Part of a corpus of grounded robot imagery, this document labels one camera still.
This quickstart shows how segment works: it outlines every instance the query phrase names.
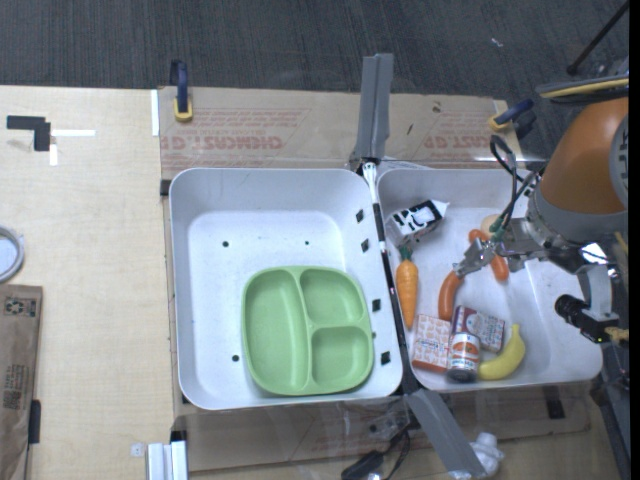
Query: metal bracket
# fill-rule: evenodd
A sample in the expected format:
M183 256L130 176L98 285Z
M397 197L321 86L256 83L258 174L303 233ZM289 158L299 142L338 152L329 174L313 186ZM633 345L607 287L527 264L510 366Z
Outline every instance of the metal bracket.
M611 280L607 265L588 265L578 272L578 281L589 309L582 312L596 321L607 321L619 318L614 313Z
M150 443L147 446L147 480L188 480L187 443Z
M487 476L487 471L438 393L420 389L406 395L406 399L450 476L456 479Z
M49 151L51 123L47 123L44 117L7 116L7 130L33 130L33 149Z
M376 163L384 156L385 141L389 137L389 96L393 80L393 54L376 53L365 57L360 86L360 117L358 138L349 158L355 171L363 159Z

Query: dark floor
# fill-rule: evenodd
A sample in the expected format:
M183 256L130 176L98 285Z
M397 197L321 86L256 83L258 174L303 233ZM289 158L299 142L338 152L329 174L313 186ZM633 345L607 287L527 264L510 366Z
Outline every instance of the dark floor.
M577 109L535 87L619 65L628 12L566 73L624 1L0 0L0 84L152 88L180 58L192 85L359 92L389 52L394 92L533 98L523 149L548 158Z

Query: small carton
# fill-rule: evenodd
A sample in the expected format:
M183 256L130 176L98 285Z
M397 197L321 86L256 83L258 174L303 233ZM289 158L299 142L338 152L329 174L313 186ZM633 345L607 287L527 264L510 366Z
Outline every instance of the small carton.
M451 323L429 315L417 316L411 364L416 368L444 373L449 355Z
M440 224L447 206L449 203L429 199L394 213L387 219L388 238L397 247L419 239Z
M491 352L502 348L505 321L472 308L457 306L451 319L451 333L468 332L480 338L480 346Z

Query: toy banana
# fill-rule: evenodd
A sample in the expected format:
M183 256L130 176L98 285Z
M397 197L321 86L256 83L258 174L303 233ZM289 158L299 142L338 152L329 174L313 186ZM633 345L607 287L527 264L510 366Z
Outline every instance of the toy banana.
M511 375L524 358L526 347L520 336L520 325L511 326L511 338L495 358L478 366L480 380L498 380Z

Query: green divided plate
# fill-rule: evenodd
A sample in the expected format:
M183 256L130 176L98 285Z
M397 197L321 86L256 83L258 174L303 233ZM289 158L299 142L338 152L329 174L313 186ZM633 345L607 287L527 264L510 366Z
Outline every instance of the green divided plate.
M242 298L242 342L249 372L278 395L337 393L373 367L371 322L360 285L326 267L262 270Z

